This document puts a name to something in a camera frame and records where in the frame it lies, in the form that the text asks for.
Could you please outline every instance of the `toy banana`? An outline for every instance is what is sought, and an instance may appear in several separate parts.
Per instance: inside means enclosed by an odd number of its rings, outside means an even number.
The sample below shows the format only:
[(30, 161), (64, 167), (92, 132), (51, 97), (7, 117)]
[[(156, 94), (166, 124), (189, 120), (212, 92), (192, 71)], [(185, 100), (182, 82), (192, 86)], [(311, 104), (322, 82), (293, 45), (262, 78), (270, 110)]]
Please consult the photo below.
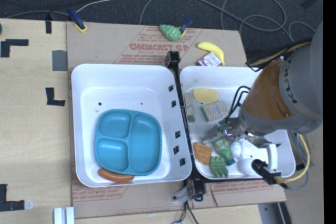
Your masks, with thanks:
[(222, 66), (225, 65), (224, 52), (217, 45), (211, 42), (201, 42), (201, 43), (198, 43), (197, 46), (199, 49), (212, 52), (214, 55), (216, 55), (219, 58), (219, 60), (221, 60)]

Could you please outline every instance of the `brown cylinder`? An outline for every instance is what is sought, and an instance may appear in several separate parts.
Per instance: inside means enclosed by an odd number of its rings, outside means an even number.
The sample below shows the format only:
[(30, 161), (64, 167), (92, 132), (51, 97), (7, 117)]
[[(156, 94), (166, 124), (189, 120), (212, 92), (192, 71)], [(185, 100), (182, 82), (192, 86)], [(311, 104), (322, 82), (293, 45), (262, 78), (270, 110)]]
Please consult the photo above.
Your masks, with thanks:
[(253, 116), (264, 120), (282, 120), (294, 115), (281, 98), (280, 69), (285, 61), (273, 61), (257, 77), (244, 106)]

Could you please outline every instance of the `divided blue plate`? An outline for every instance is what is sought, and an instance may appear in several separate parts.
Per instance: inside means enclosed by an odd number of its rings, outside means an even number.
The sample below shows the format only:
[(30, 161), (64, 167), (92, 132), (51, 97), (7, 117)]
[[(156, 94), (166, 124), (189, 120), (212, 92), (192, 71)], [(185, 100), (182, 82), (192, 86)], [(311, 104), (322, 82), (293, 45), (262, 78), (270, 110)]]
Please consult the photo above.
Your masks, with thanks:
[(134, 176), (153, 173), (159, 166), (162, 132), (151, 115), (132, 110), (109, 110), (98, 120), (95, 155), (111, 172)]

